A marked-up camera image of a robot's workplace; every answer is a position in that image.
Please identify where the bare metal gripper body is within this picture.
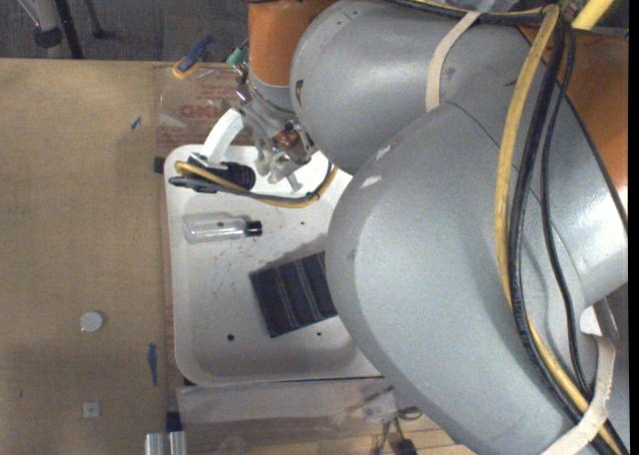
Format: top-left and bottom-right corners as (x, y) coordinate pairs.
(237, 93), (320, 167)

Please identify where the clear plastic bottle black cap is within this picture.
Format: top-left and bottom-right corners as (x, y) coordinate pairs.
(181, 211), (265, 245)

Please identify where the black ribbed rectangular block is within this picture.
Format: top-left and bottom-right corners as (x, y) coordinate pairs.
(249, 250), (341, 339)

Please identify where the white plastic tray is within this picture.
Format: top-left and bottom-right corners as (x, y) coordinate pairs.
(163, 143), (386, 388)

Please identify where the white round disc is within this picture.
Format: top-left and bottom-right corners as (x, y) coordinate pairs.
(79, 310), (105, 334)

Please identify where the black cylinder on white bracket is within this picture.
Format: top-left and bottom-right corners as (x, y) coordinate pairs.
(186, 107), (258, 192)

